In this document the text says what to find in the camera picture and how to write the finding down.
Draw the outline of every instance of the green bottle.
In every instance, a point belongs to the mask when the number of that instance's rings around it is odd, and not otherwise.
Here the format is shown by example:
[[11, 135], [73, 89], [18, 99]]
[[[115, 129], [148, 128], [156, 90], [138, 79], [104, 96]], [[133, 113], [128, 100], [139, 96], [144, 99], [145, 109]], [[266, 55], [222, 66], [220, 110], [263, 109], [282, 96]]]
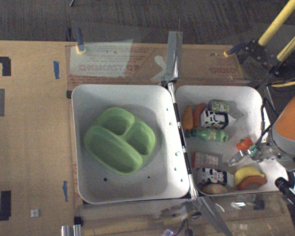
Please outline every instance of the green bottle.
[[200, 137], [205, 141], [214, 141], [222, 143], [228, 140], [228, 134], [224, 130], [215, 128], [193, 129], [191, 131], [191, 136]]

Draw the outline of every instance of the yellow pole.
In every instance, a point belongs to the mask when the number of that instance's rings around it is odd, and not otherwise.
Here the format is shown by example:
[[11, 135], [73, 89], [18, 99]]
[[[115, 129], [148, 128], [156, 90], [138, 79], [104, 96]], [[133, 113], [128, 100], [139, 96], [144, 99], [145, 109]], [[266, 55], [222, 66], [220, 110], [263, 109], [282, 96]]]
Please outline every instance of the yellow pole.
[[295, 50], [295, 37], [283, 48], [283, 50], [276, 56], [280, 62], [285, 61]]
[[280, 14], [274, 19], [269, 28], [261, 36], [258, 43], [261, 46], [266, 46], [272, 37], [281, 28], [288, 17], [295, 11], [295, 0], [289, 0], [285, 7], [281, 10]]

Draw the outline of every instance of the white bin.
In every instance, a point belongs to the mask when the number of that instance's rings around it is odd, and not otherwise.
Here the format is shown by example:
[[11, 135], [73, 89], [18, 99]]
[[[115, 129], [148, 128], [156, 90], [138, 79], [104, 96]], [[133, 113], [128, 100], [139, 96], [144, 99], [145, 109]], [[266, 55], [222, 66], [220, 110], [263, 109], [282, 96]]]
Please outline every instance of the white bin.
[[[189, 181], [170, 93], [159, 86], [81, 85], [72, 92], [78, 189], [91, 204], [175, 199], [189, 191]], [[106, 109], [121, 107], [156, 134], [154, 152], [136, 173], [122, 176], [85, 149], [83, 137]]]
[[[285, 169], [275, 160], [258, 164], [244, 160], [228, 168], [227, 160], [236, 151], [236, 144], [245, 136], [255, 141], [261, 134], [259, 93], [249, 87], [181, 86], [176, 91], [180, 116], [187, 105], [208, 103], [211, 99], [234, 101], [244, 114], [226, 127], [230, 138], [226, 143], [187, 138], [189, 155], [194, 151], [217, 155], [223, 170], [234, 173], [239, 167], [256, 166], [266, 175], [267, 183], [255, 190], [231, 190], [228, 195], [277, 191], [274, 181], [287, 177]], [[182, 153], [175, 111], [169, 92], [161, 86], [81, 85], [72, 92], [73, 117], [77, 149], [78, 189], [91, 204], [125, 201], [175, 199], [189, 191], [188, 174]], [[99, 163], [84, 148], [83, 136], [95, 119], [110, 107], [121, 107], [148, 124], [157, 143], [153, 154], [136, 173], [122, 176]], [[266, 126], [269, 124], [265, 113]]]
[[[234, 124], [224, 129], [229, 135], [226, 143], [206, 142], [201, 138], [194, 137], [186, 138], [190, 156], [196, 151], [217, 156], [219, 158], [219, 168], [231, 174], [244, 166], [254, 166], [265, 174], [267, 182], [260, 188], [243, 191], [230, 188], [227, 195], [278, 191], [274, 182], [278, 177], [287, 178], [287, 172], [276, 160], [270, 159], [257, 163], [246, 157], [233, 167], [228, 167], [227, 164], [227, 161], [238, 152], [236, 145], [241, 139], [250, 137], [252, 141], [256, 142], [261, 135], [262, 98], [258, 91], [251, 87], [238, 86], [182, 86], [176, 90], [175, 95], [180, 116], [182, 116], [188, 105], [196, 107], [200, 103], [208, 104], [213, 99], [235, 102], [236, 108], [243, 113], [243, 116], [236, 120]], [[267, 127], [270, 123], [265, 110], [264, 113], [265, 127]]]

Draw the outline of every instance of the gray carpet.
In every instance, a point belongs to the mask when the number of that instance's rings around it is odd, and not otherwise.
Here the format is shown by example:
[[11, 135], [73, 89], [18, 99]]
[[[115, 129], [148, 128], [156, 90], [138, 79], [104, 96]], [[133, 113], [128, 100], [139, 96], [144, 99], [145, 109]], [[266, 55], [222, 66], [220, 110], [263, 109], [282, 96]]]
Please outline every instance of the gray carpet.
[[[236, 45], [259, 38], [289, 0], [0, 0], [0, 40], [65, 41], [68, 28], [81, 28], [84, 41], [132, 39], [136, 43], [167, 43], [169, 30], [184, 33], [184, 44]], [[278, 53], [295, 35], [295, 11], [273, 38]], [[265, 71], [244, 65], [253, 80]], [[275, 79], [295, 77], [295, 52]], [[280, 113], [295, 87], [271, 89]], [[267, 96], [264, 88], [262, 96]], [[275, 115], [268, 110], [271, 121]]]

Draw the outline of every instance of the blue tape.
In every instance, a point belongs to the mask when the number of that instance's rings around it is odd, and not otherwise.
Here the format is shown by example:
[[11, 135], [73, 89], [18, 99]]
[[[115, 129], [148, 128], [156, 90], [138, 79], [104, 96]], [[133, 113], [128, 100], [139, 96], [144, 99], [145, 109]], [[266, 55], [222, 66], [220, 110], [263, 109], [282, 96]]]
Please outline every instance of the blue tape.
[[54, 61], [54, 72], [55, 72], [55, 77], [56, 77], [56, 80], [60, 79], [59, 77], [59, 62], [57, 61]]
[[63, 189], [65, 201], [66, 202], [69, 202], [69, 200], [68, 200], [68, 185], [67, 185], [67, 181], [63, 181], [62, 189]]

